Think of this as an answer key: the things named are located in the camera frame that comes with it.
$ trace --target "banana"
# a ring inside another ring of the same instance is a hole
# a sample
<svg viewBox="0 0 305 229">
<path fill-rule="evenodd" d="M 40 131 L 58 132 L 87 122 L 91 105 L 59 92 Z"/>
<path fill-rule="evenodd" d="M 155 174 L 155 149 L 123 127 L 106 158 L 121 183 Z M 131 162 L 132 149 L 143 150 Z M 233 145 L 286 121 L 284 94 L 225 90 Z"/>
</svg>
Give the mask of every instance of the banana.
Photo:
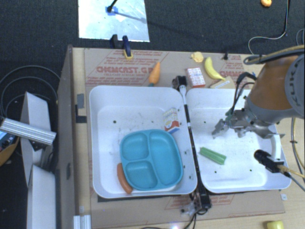
<svg viewBox="0 0 305 229">
<path fill-rule="evenodd" d="M 225 81 L 225 78 L 223 78 L 214 68 L 211 57 L 207 57 L 204 63 L 204 68 L 206 73 L 212 78 L 212 79 L 220 79 Z"/>
</svg>

